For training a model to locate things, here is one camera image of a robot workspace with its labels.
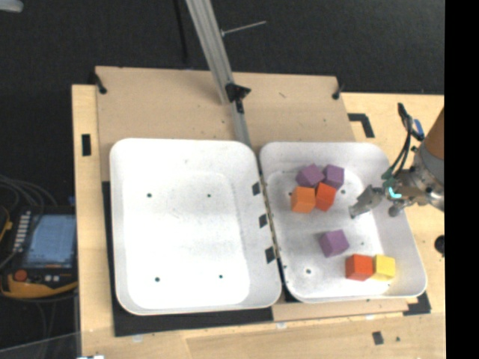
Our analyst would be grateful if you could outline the flat brown board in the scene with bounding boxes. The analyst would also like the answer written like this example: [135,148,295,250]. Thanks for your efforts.
[94,65,409,322]

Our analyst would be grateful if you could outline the orange cube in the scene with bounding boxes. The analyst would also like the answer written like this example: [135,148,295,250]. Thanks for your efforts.
[290,185,317,215]

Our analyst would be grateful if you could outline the white plastic tray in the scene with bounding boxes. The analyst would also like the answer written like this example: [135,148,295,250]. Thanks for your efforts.
[258,141,428,304]
[109,137,283,316]

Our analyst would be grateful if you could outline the red cube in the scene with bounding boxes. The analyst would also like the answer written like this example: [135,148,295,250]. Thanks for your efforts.
[344,254,375,282]
[314,181,338,213]

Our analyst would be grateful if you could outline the purple cube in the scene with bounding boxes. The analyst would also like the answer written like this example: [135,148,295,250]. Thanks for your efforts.
[318,229,351,259]
[295,163,326,188]
[322,164,346,191]

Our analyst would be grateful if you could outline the yellow cube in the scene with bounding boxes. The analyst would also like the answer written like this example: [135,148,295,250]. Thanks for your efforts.
[370,254,397,281]

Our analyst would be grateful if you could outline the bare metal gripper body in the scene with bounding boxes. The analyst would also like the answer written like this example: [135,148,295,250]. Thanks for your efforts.
[382,167,445,213]

